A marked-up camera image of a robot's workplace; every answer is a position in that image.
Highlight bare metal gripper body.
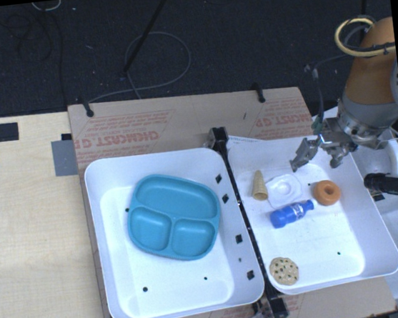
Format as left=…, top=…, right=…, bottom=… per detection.
left=314, top=109, right=394, bottom=162

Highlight orange doughnut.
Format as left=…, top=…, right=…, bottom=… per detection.
left=310, top=177, right=344, bottom=208

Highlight white fried egg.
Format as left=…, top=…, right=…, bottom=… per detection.
left=263, top=171, right=304, bottom=209

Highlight beige ice cream cone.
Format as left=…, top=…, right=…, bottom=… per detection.
left=247, top=168, right=269, bottom=203

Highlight white paper slip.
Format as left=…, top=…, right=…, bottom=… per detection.
left=226, top=131, right=267, bottom=149

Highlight blue bottle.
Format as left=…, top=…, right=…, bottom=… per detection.
left=267, top=198, right=317, bottom=231

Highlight white plastic tray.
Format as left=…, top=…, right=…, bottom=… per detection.
left=81, top=140, right=269, bottom=318
left=224, top=123, right=398, bottom=302

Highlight thin black and white rod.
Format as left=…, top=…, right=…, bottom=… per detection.
left=217, top=136, right=275, bottom=305

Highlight beige chocolate chip biscuit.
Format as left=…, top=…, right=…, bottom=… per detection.
left=267, top=254, right=302, bottom=288

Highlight brown cardboard board red print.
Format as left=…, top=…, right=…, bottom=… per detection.
left=66, top=68, right=398, bottom=318

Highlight blue divided plate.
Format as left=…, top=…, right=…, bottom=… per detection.
left=121, top=167, right=228, bottom=269

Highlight black cylinder on white bracket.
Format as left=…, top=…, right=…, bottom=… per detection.
left=358, top=136, right=398, bottom=200

